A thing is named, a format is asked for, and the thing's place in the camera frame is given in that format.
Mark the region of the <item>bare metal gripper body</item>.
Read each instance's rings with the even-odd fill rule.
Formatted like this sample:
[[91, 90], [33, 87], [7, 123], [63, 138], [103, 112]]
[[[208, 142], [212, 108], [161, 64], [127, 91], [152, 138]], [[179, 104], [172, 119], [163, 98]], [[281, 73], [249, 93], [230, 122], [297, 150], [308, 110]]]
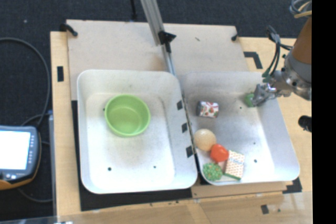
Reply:
[[311, 100], [311, 83], [301, 78], [295, 71], [275, 71], [271, 76], [270, 85], [284, 97], [294, 93], [305, 100]]

